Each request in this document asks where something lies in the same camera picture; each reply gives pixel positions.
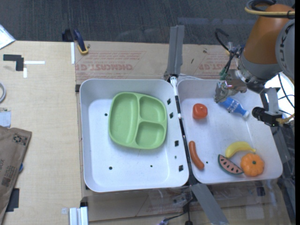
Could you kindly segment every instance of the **green divided plate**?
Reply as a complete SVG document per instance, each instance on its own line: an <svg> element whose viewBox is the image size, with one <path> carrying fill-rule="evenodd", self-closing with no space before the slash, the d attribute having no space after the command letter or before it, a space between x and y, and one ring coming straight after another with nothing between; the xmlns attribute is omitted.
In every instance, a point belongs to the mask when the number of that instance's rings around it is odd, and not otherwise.
<svg viewBox="0 0 300 225"><path fill-rule="evenodd" d="M121 92L113 98L108 133L117 144L154 149L164 142L166 131L166 108L157 98L135 92Z"/></svg>

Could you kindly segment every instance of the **brown package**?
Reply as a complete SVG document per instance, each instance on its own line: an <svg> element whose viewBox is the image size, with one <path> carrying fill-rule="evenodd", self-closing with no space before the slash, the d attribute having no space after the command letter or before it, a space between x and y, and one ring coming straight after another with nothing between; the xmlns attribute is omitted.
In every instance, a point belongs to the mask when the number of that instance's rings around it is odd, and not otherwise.
<svg viewBox="0 0 300 225"><path fill-rule="evenodd" d="M25 156L32 132L0 126L0 224Z"/></svg>

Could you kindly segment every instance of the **wooden surface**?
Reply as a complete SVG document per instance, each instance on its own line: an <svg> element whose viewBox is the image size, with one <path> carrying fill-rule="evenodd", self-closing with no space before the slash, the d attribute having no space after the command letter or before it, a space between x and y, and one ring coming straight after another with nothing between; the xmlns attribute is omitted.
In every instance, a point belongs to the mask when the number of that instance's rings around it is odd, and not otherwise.
<svg viewBox="0 0 300 225"><path fill-rule="evenodd" d="M15 62L44 60L27 65L28 77L15 70ZM19 208L7 212L4 225L68 224L63 208L79 207L81 200L75 69L70 43L16 41L0 50L0 81L7 95L0 107L11 109L12 128L32 132L19 174Z"/></svg>

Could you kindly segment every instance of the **toy food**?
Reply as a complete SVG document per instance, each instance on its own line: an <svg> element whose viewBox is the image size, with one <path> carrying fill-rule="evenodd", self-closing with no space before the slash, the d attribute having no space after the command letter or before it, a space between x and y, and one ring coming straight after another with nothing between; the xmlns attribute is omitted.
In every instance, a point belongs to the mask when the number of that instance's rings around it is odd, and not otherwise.
<svg viewBox="0 0 300 225"><path fill-rule="evenodd" d="M248 153L242 157L240 166L247 176L255 177L263 172L264 162L259 155Z"/></svg>
<svg viewBox="0 0 300 225"><path fill-rule="evenodd" d="M202 119L207 116L207 107L204 104L196 103L193 106L193 118Z"/></svg>
<svg viewBox="0 0 300 225"><path fill-rule="evenodd" d="M242 169L221 154L218 155L217 161L219 162L220 167L227 173L234 175L240 175L243 173Z"/></svg>
<svg viewBox="0 0 300 225"><path fill-rule="evenodd" d="M194 141L188 143L189 154L195 166L202 170L204 168L204 163L200 160L196 152L196 144Z"/></svg>
<svg viewBox="0 0 300 225"><path fill-rule="evenodd" d="M252 148L247 142L233 142L227 147L225 151L225 157L231 158L238 151L247 151L247 150L250 150L252 152L256 151L256 149Z"/></svg>

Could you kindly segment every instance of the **hot dog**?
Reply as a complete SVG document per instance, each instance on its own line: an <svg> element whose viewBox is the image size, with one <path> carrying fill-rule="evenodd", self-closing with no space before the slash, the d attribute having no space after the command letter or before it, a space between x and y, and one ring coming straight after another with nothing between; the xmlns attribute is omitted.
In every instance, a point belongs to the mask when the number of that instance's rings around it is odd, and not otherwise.
<svg viewBox="0 0 300 225"><path fill-rule="evenodd" d="M194 162L195 166L202 170L204 168L204 163L200 160L196 152L196 144L194 141L190 141L188 143L189 154L191 155L191 159Z"/></svg>

